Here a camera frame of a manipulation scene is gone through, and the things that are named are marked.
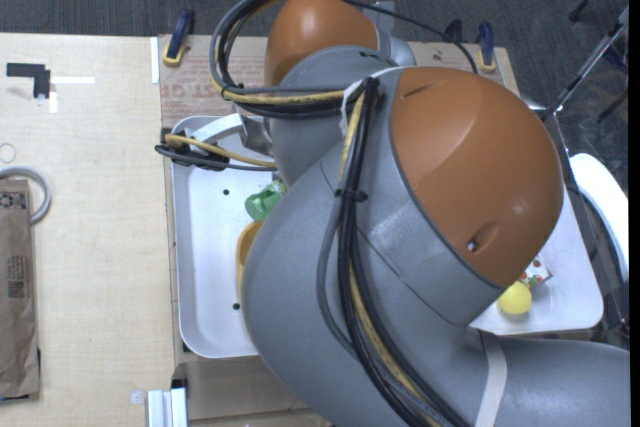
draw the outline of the brown paper bag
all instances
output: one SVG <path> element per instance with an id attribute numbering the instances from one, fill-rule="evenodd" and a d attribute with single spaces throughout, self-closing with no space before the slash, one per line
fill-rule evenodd
<path id="1" fill-rule="evenodd" d="M 36 393 L 40 384 L 33 297 L 29 184 L 0 180 L 0 397 Z"/>

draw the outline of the green object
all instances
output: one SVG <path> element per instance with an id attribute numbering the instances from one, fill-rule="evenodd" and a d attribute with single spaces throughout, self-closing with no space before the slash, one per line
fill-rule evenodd
<path id="1" fill-rule="evenodd" d="M 247 213 L 254 221 L 264 221 L 285 192 L 287 192 L 287 186 L 282 181 L 271 182 L 260 192 L 247 198 L 244 202 Z"/>

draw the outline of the white curved object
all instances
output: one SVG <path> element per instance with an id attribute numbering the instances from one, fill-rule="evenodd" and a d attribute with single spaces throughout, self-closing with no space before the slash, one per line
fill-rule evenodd
<path id="1" fill-rule="evenodd" d="M 569 159 L 580 192 L 602 219 L 613 241 L 620 275 L 629 280 L 629 200 L 609 170 L 596 158 L 578 153 Z"/>

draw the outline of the gray ring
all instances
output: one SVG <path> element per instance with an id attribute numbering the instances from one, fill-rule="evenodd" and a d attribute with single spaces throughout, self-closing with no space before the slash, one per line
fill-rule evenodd
<path id="1" fill-rule="evenodd" d="M 11 150 L 13 150 L 13 155 L 11 155 L 11 158 L 8 160 L 5 160 L 2 157 L 0 157 L 0 162 L 4 164 L 11 164 L 11 162 L 15 160 L 17 155 L 16 147 L 11 143 L 0 143 L 0 151 L 2 151 L 2 148 L 4 148 L 5 146 L 8 146 L 9 148 L 11 148 Z"/>
<path id="2" fill-rule="evenodd" d="M 38 185 L 42 187 L 42 190 L 44 191 L 44 200 L 42 201 L 42 205 L 40 205 L 40 208 L 31 214 L 31 217 L 29 218 L 29 222 L 31 224 L 36 224 L 46 215 L 49 211 L 49 207 L 51 206 L 51 188 L 49 187 L 49 184 L 40 173 L 30 167 L 13 166 L 0 169 L 0 179 L 9 178 L 11 176 L 26 176 L 27 178 L 35 180 Z"/>

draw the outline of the yellow lemon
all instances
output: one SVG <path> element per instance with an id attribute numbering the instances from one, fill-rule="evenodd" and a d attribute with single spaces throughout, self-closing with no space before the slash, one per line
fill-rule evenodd
<path id="1" fill-rule="evenodd" d="M 516 281 L 502 293 L 498 306 L 503 312 L 512 315 L 527 313 L 531 307 L 531 291 L 524 283 Z"/>

